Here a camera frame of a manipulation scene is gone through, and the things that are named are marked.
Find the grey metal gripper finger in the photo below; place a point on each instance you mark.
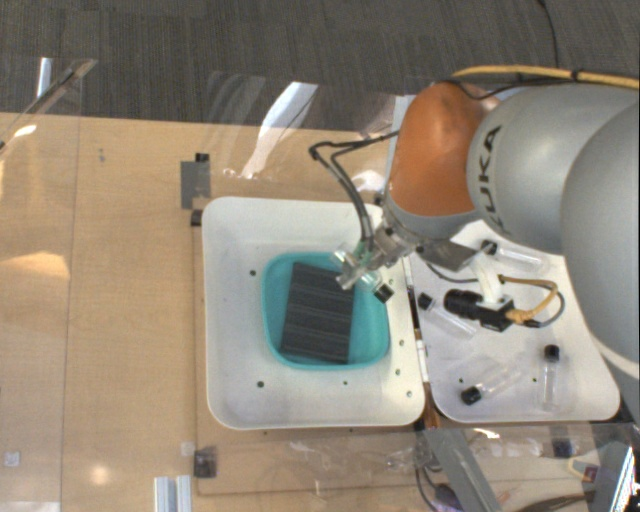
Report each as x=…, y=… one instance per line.
x=348, y=278

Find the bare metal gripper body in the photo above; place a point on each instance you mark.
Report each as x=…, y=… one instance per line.
x=392, y=247

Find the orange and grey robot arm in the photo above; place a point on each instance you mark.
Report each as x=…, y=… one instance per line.
x=530, y=170

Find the dark grey striped block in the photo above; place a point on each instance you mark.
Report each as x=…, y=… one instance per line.
x=317, y=315

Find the teal plastic bowl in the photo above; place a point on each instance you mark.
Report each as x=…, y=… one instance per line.
x=372, y=330

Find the thin black and white rod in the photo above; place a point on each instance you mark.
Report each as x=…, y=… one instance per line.
x=416, y=320

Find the white plastic tray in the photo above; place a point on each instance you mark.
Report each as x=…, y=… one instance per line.
x=505, y=400
x=235, y=300

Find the black cylinder on white bracket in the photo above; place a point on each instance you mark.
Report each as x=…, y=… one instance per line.
x=467, y=303

